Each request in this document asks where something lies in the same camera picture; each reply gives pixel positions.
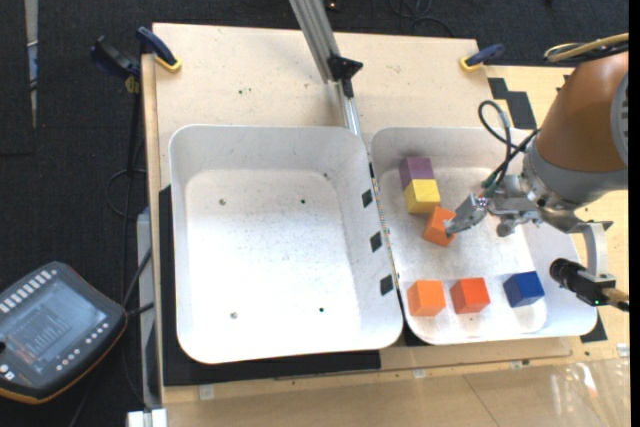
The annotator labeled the light orange cube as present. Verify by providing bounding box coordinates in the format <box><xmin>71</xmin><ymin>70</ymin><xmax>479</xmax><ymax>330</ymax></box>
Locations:
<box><xmin>406</xmin><ymin>279</ymin><xmax>447</xmax><ymax>318</ymax></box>

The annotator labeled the blue cube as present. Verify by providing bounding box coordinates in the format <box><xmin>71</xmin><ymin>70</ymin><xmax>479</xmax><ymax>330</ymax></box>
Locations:
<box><xmin>502</xmin><ymin>270</ymin><xmax>546</xmax><ymax>309</ymax></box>

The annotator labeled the purple cube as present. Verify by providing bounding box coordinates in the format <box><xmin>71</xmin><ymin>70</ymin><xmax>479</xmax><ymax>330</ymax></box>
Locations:
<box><xmin>398</xmin><ymin>156</ymin><xmax>436</xmax><ymax>191</ymax></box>

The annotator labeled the red-orange cube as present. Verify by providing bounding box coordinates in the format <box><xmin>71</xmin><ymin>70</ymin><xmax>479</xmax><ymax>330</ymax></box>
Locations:
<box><xmin>449</xmin><ymin>277</ymin><xmax>492</xmax><ymax>315</ymax></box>

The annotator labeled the pale wood board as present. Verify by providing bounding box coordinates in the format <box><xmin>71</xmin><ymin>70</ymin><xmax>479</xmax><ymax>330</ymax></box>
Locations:
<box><xmin>149</xmin><ymin>22</ymin><xmax>575</xmax><ymax>405</ymax></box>

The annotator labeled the black cylinder on white bracket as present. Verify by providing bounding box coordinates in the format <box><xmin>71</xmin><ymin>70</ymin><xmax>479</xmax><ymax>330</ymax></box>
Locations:
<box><xmin>548</xmin><ymin>220</ymin><xmax>618</xmax><ymax>308</ymax></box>

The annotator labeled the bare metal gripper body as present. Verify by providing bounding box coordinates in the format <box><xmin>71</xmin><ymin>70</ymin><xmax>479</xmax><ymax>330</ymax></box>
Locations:
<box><xmin>486</xmin><ymin>174</ymin><xmax>582</xmax><ymax>235</ymax></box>

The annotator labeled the yellow cube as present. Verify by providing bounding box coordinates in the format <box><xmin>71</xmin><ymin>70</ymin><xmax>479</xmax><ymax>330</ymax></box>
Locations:
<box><xmin>402</xmin><ymin>178</ymin><xmax>442</xmax><ymax>215</ymax></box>

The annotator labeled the white plastic tray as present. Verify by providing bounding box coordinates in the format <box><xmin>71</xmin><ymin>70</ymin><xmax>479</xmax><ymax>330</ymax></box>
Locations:
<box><xmin>369</xmin><ymin>126</ymin><xmax>600</xmax><ymax>347</ymax></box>
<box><xmin>168</xmin><ymin>123</ymin><xmax>405</xmax><ymax>365</ymax></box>

